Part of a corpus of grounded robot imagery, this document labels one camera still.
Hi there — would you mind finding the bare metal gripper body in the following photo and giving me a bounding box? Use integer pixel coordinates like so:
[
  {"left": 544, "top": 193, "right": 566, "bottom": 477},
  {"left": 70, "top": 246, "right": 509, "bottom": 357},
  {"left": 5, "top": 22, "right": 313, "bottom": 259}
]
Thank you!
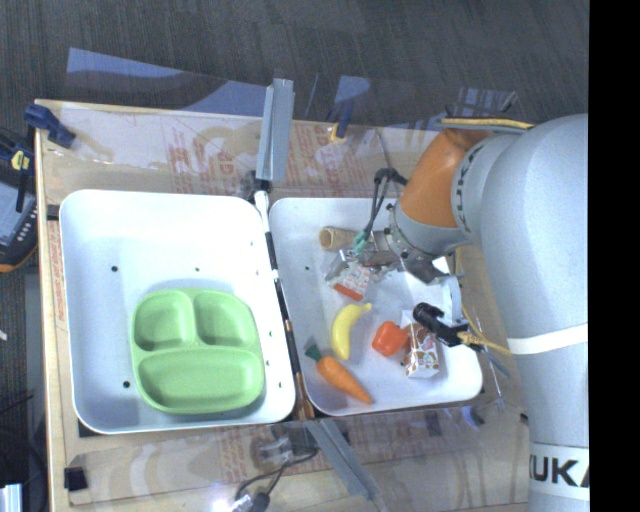
[{"left": 354, "top": 228, "right": 405, "bottom": 270}]

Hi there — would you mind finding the white and orange packet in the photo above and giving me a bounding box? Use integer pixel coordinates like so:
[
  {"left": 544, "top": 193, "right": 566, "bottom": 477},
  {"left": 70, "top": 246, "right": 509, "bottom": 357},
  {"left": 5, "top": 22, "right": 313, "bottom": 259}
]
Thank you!
[{"left": 332, "top": 261, "right": 374, "bottom": 303}]

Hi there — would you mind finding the tan waffle cone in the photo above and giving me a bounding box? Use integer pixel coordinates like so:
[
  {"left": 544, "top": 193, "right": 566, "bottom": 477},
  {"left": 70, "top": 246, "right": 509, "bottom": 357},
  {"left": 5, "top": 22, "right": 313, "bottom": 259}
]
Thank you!
[{"left": 318, "top": 225, "right": 362, "bottom": 252}]

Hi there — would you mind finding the white plastic tray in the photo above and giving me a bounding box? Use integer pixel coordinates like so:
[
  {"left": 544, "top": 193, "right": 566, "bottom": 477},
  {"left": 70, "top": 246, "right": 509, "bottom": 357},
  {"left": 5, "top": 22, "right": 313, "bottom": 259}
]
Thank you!
[
  {"left": 267, "top": 196, "right": 485, "bottom": 418},
  {"left": 58, "top": 188, "right": 298, "bottom": 436}
]

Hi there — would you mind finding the yellow banana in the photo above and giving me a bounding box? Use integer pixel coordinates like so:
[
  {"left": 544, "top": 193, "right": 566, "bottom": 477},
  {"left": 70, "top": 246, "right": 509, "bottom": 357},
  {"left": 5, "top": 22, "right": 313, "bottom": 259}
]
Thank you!
[{"left": 330, "top": 301, "right": 374, "bottom": 362}]

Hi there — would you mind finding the orange bell pepper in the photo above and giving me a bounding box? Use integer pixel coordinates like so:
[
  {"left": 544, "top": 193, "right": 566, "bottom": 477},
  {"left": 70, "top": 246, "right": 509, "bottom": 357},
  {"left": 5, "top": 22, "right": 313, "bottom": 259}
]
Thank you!
[{"left": 371, "top": 320, "right": 412, "bottom": 358}]

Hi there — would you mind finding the white and brown carton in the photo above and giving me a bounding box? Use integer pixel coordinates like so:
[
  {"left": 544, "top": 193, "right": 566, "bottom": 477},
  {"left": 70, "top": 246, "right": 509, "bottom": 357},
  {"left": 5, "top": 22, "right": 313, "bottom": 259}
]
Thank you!
[{"left": 400, "top": 309, "right": 443, "bottom": 379}]

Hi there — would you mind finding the orange carrot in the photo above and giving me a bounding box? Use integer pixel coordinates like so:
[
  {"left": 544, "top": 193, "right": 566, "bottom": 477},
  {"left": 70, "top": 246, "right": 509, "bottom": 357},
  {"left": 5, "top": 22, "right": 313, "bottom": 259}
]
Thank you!
[{"left": 304, "top": 343, "right": 374, "bottom": 406}]

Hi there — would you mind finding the green divided plate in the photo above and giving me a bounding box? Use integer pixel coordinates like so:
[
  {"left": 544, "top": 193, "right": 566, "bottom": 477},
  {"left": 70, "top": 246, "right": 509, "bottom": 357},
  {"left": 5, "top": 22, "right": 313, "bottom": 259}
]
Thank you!
[{"left": 129, "top": 287, "right": 267, "bottom": 416}]

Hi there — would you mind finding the brown cardboard board, red print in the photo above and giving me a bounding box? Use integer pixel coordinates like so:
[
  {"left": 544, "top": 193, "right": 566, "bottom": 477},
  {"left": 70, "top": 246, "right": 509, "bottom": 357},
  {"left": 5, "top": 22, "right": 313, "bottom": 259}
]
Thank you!
[{"left": 33, "top": 98, "right": 532, "bottom": 512}]

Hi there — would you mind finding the black cylinder on white bracket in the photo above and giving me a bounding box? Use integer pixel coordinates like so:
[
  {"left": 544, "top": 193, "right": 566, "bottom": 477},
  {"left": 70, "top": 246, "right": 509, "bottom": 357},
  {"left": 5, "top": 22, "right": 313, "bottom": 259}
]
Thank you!
[{"left": 412, "top": 257, "right": 470, "bottom": 348}]

